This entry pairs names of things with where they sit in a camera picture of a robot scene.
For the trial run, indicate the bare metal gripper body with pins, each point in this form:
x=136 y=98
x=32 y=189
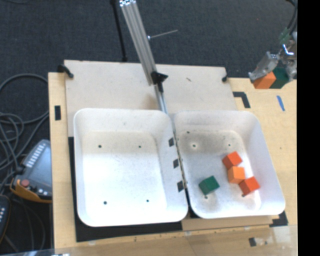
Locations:
x=290 y=58

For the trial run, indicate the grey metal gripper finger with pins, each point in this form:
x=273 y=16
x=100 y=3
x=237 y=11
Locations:
x=265 y=65
x=292 y=72

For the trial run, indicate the green cube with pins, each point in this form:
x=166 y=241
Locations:
x=209 y=185
x=281 y=76

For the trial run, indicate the black block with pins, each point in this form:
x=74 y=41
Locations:
x=158 y=76

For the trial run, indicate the white plastic tray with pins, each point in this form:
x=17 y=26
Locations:
x=125 y=172
x=212 y=160

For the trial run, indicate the thin black and white rod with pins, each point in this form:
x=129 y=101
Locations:
x=162 y=101

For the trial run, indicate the light orange cube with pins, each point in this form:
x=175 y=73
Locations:
x=236 y=175

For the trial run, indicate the pale flat board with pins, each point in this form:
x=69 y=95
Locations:
x=112 y=85

